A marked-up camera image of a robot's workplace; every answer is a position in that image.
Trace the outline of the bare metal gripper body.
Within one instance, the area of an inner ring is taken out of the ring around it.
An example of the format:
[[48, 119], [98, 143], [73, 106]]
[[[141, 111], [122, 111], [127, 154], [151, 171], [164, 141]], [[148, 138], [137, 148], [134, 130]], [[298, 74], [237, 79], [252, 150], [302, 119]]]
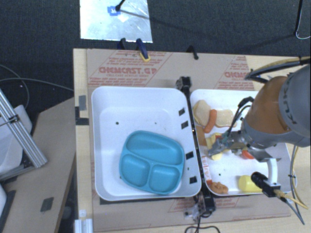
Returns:
[[230, 150], [232, 153], [239, 153], [247, 149], [247, 144], [242, 132], [231, 132], [225, 143], [225, 149]]

